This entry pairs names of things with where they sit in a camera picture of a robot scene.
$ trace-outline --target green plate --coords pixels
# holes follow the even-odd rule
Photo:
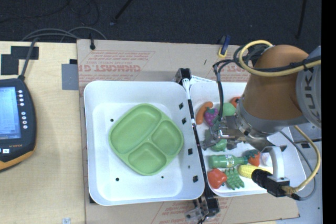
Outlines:
[[[125,113],[111,128],[113,151],[141,175],[155,175],[180,152],[183,133],[161,110],[139,104]]]

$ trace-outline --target black carpet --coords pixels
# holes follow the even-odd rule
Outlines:
[[[72,34],[195,44],[215,44],[221,36],[230,35],[233,45],[264,39],[274,45],[295,45],[308,53],[321,45],[322,0],[307,0],[305,5],[304,0],[133,0],[119,13],[127,1],[0,0],[0,40],[32,40],[34,34],[29,34],[37,30],[81,27]],[[47,42],[76,41],[59,30],[36,35]]]

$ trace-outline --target yellow cable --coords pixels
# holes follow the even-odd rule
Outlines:
[[[291,68],[288,70],[283,70],[283,71],[275,71],[275,72],[263,72],[263,71],[259,71],[259,70],[255,70],[251,67],[249,67],[248,65],[246,65],[243,61],[243,54],[244,52],[251,46],[256,45],[256,44],[266,44],[269,47],[272,47],[273,45],[265,40],[256,40],[256,41],[252,41],[250,43],[248,43],[247,45],[245,45],[241,51],[239,52],[238,56],[239,56],[239,63],[241,65],[242,68],[244,68],[245,70],[247,70],[249,73],[251,74],[255,74],[258,76],[263,76],[263,77],[277,77],[277,76],[285,76],[288,74],[293,74],[295,72],[299,72],[301,70],[303,70],[304,68],[311,68],[314,67],[316,65],[320,65],[321,64],[321,60],[317,60],[311,63],[307,63],[305,64],[305,66],[298,66],[295,68]]]
[[[301,188],[307,185],[318,172],[321,165],[321,156],[318,148],[314,144],[314,142],[299,128],[299,126],[295,125],[294,128],[309,142],[309,144],[314,148],[317,156],[315,169],[311,172],[310,176],[304,180],[299,186],[291,187],[291,186],[282,186],[282,189],[286,192],[286,195],[291,195],[293,193],[297,193]]]

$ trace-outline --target orange toy carrot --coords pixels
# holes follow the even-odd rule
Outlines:
[[[204,113],[206,111],[207,108],[212,108],[213,107],[213,102],[205,102],[200,109],[197,112],[196,115],[196,124],[202,124],[203,123],[203,117],[204,117]]]

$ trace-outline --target toy fruit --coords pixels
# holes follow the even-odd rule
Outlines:
[[[223,116],[232,116],[236,113],[236,108],[231,103],[223,104]]]
[[[238,104],[238,102],[239,102],[239,99],[240,99],[240,96],[233,97],[233,98],[230,100],[230,103],[236,108],[236,107],[237,107],[237,104]]]
[[[196,124],[202,124],[203,123],[203,117],[204,113],[207,110],[207,108],[212,108],[214,106],[213,102],[205,102],[200,109],[198,110],[196,114]]]
[[[222,186],[227,179],[226,174],[224,174],[221,170],[214,168],[208,172],[208,181],[212,188],[218,189]]]
[[[260,165],[260,151],[258,150],[250,150],[244,154],[247,157],[247,161],[252,165],[259,166]]]
[[[204,112],[204,119],[208,126],[213,126],[214,122],[213,120],[218,116],[218,109],[209,109],[206,108],[206,111]]]

